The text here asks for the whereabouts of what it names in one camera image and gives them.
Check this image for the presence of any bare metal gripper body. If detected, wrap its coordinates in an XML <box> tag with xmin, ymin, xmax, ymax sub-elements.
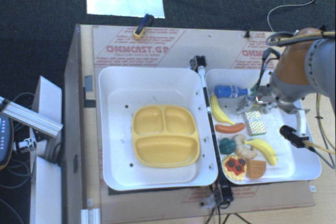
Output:
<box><xmin>251</xmin><ymin>86</ymin><xmax>311</xmax><ymax>115</ymax></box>

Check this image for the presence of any white carton with yellow print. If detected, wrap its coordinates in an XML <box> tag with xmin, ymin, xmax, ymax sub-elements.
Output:
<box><xmin>243</xmin><ymin>110</ymin><xmax>267</xmax><ymax>137</ymax></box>

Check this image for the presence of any blue plastic bottle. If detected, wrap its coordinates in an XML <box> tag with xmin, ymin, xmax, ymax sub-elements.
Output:
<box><xmin>214</xmin><ymin>84</ymin><xmax>251</xmax><ymax>99</ymax></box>

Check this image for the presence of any orange sausage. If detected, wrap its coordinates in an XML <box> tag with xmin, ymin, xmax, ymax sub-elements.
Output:
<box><xmin>215</xmin><ymin>122</ymin><xmax>246</xmax><ymax>134</ymax></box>

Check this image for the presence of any yellow banana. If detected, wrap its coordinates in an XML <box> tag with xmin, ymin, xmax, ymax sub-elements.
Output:
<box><xmin>244</xmin><ymin>138</ymin><xmax>278</xmax><ymax>167</ymax></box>
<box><xmin>209</xmin><ymin>94</ymin><xmax>236</xmax><ymax>126</ymax></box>

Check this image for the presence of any green broccoli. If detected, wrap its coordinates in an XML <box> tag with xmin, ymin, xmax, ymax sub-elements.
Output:
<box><xmin>218</xmin><ymin>137</ymin><xmax>237</xmax><ymax>155</ymax></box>

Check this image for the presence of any beige croissant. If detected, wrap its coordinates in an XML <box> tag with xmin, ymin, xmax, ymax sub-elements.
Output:
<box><xmin>233</xmin><ymin>134</ymin><xmax>258</xmax><ymax>160</ymax></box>

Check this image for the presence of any yellow pizza slice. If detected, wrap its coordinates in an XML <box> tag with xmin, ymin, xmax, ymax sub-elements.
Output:
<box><xmin>222</xmin><ymin>154</ymin><xmax>248</xmax><ymax>182</ymax></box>

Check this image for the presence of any brown waffle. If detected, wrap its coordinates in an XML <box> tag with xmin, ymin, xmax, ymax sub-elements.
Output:
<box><xmin>246</xmin><ymin>159</ymin><xmax>267</xmax><ymax>180</ymax></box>

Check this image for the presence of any white plastic tray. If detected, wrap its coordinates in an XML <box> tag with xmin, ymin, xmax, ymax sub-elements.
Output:
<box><xmin>98</xmin><ymin>66</ymin><xmax>219</xmax><ymax>191</ymax></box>
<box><xmin>204</xmin><ymin>68</ymin><xmax>322</xmax><ymax>186</ymax></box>

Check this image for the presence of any brown cardboard board red print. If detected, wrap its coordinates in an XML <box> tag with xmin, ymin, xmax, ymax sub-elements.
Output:
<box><xmin>92</xmin><ymin>25</ymin><xmax>316</xmax><ymax>215</ymax></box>

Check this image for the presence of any yellow divided plate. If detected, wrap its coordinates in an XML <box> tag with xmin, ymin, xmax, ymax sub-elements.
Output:
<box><xmin>131</xmin><ymin>104</ymin><xmax>201</xmax><ymax>169</ymax></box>

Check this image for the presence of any black cylinder on white bracket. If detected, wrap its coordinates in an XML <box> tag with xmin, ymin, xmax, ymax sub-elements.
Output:
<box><xmin>279</xmin><ymin>109</ymin><xmax>311</xmax><ymax>149</ymax></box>

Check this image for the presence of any black block with thin wires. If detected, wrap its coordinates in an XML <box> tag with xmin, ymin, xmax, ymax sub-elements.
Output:
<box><xmin>209</xmin><ymin>183</ymin><xmax>235</xmax><ymax>206</ymax></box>
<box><xmin>190</xmin><ymin>55</ymin><xmax>208</xmax><ymax>72</ymax></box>

